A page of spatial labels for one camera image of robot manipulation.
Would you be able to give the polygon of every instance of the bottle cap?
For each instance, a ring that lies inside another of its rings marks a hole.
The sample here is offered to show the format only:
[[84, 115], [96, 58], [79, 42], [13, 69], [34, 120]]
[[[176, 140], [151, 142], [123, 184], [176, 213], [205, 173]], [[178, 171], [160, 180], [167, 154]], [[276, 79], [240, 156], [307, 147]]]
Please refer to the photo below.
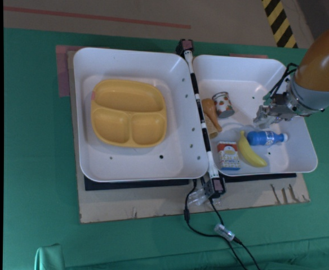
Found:
[[288, 135], [286, 133], [282, 133], [283, 134], [283, 141], [286, 142], [288, 140]]

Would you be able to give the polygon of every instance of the yellow and black striped tape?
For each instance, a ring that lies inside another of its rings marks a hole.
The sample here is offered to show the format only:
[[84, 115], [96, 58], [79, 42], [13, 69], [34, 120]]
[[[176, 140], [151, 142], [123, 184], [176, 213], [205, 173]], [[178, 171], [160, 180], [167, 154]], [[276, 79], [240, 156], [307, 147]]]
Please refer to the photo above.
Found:
[[298, 48], [281, 0], [262, 0], [278, 47]]

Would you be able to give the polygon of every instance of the juice box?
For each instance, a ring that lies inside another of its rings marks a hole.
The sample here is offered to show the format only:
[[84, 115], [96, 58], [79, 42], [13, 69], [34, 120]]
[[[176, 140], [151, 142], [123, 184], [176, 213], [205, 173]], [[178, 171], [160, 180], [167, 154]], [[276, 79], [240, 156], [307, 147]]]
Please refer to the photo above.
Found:
[[239, 170], [241, 168], [236, 142], [220, 141], [217, 143], [217, 151], [221, 170]]

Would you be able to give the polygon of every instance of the banana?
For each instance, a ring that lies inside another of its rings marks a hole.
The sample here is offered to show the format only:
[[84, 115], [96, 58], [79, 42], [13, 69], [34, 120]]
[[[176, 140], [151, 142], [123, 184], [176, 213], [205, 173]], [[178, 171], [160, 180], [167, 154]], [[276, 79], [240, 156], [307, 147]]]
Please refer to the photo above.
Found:
[[258, 154], [254, 152], [251, 148], [247, 138], [244, 136], [244, 131], [242, 130], [241, 136], [238, 141], [238, 149], [242, 156], [254, 167], [265, 167], [267, 162], [262, 159]]

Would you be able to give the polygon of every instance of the blue plastic bottle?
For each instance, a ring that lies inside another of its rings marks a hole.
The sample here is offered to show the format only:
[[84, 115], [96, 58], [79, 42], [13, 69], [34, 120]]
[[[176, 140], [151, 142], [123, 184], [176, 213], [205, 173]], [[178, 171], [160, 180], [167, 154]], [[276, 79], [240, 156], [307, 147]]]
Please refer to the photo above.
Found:
[[250, 145], [266, 145], [270, 146], [277, 142], [285, 142], [287, 141], [288, 136], [285, 133], [276, 134], [273, 131], [250, 131], [247, 134], [247, 140]]

